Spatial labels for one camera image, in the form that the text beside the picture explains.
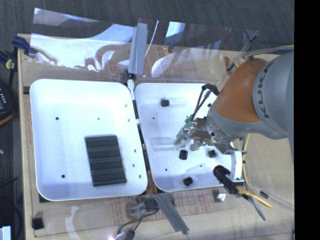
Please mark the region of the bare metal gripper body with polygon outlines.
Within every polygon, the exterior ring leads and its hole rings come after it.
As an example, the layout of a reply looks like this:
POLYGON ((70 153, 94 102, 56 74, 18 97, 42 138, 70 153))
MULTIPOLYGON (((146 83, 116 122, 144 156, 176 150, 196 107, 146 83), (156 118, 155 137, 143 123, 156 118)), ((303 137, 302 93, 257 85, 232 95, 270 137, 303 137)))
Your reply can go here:
POLYGON ((215 144, 211 132, 207 129, 206 123, 208 122, 207 117, 194 119, 190 126, 190 138, 193 139, 202 139, 207 141, 206 146, 213 146, 215 144))

